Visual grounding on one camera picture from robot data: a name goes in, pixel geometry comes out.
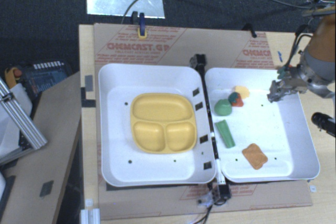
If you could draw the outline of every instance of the electronic device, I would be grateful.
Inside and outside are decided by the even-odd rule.
[[[9,88],[21,83],[33,101],[39,94],[72,74],[71,67],[63,60],[36,61],[11,66],[5,70]]]

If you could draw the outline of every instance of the table surface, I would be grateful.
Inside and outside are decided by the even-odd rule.
[[[34,124],[48,143],[3,171],[15,181],[1,223],[57,222],[80,134],[79,82],[76,73],[42,93]],[[46,183],[50,193],[40,197]]]
[[[293,33],[266,33],[272,58],[276,67],[283,63],[278,57],[278,50],[281,50],[282,58],[287,59],[294,38]],[[94,59],[90,57],[93,53],[93,26],[80,26],[80,68],[81,68],[81,86],[85,86],[85,75],[94,74]],[[308,43],[303,39],[300,49]],[[298,63],[299,56],[295,55],[292,63]],[[331,90],[335,89],[334,83],[329,86]],[[95,99],[94,91],[87,92],[87,99]],[[311,193],[313,206],[280,208],[266,210],[251,210],[239,212],[216,212],[209,215],[207,223],[334,223],[336,219],[336,163],[335,163],[335,138],[320,132],[315,125],[311,123],[310,117],[317,111],[328,115],[334,114],[334,107],[330,99],[322,99],[317,95],[307,92],[300,95],[303,110],[305,112],[308,127],[317,151],[320,162],[320,174],[312,180],[309,185],[316,188],[316,192]],[[84,163],[84,197],[90,197],[93,201],[92,206],[86,206],[86,209],[98,208],[98,182],[97,175],[89,173],[93,167],[97,168],[97,147],[96,143],[96,121],[94,108],[83,108],[82,110],[82,137],[83,137],[83,163]],[[182,215],[166,217],[150,217],[135,219],[120,219],[102,221],[102,224],[117,223],[194,223],[202,218],[203,215]]]

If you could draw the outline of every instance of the yellow plate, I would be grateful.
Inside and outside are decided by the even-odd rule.
[[[148,153],[181,153],[197,140],[196,119],[189,100],[178,94],[145,93],[131,105],[132,135]]]

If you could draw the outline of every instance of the green ball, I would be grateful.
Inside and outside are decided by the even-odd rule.
[[[232,113],[232,106],[229,100],[220,99],[215,105],[215,112],[219,116],[228,116]]]

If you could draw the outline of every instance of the white plastic tray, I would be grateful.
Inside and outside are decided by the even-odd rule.
[[[197,142],[184,153],[151,154],[132,137],[130,107],[143,93],[175,93],[194,107]],[[112,63],[99,71],[102,174],[114,186],[200,184],[216,174],[202,81],[189,67]],[[197,104],[203,108],[196,110]],[[208,140],[201,143],[200,138]]]
[[[276,79],[275,70],[260,69],[212,68],[205,75],[213,122],[225,119],[236,143],[235,147],[226,148],[214,127],[220,168],[233,182],[312,179],[319,173],[298,94],[288,95],[280,102],[267,100],[270,84]],[[231,115],[216,115],[216,102],[227,99],[235,86],[246,86],[250,97],[243,100],[243,107],[233,107]],[[268,157],[259,170],[253,169],[242,154],[251,143]]]

